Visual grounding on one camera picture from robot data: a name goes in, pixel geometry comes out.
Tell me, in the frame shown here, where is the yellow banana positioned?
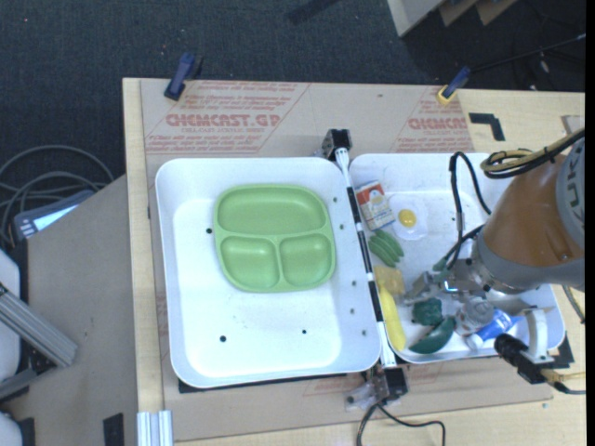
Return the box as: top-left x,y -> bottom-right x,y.
377,284 -> 407,352

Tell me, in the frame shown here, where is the white plastic tray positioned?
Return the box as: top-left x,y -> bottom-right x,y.
154,156 -> 384,388
348,151 -> 567,365

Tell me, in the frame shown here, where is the green divided plate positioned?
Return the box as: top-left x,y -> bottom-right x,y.
212,183 -> 337,294

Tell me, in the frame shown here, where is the orange and white carton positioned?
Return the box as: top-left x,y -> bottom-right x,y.
354,179 -> 397,232

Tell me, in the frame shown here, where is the black block with thin wires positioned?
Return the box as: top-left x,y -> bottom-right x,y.
345,367 -> 411,409
320,128 -> 353,162

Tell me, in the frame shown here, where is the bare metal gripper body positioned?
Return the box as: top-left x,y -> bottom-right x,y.
436,256 -> 514,303

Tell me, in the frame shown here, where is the brown cardboard board red print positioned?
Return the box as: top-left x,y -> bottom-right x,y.
139,79 -> 555,443

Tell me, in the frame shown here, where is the grey and red small can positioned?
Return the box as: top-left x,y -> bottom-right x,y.
455,295 -> 496,336

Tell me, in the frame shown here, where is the green broccoli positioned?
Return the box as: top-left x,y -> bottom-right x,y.
410,296 -> 444,327

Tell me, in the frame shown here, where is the white and yellow fried egg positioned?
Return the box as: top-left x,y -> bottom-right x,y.
387,192 -> 430,242

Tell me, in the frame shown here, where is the blue and white tube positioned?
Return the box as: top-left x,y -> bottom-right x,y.
464,308 -> 526,350

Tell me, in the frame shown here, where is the black cylinder on white bracket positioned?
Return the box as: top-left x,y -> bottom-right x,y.
493,308 -> 557,385

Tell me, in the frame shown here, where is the green pea pod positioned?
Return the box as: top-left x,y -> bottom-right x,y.
367,228 -> 405,269

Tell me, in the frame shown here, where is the thin black and white rod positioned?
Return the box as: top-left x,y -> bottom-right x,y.
335,146 -> 397,369

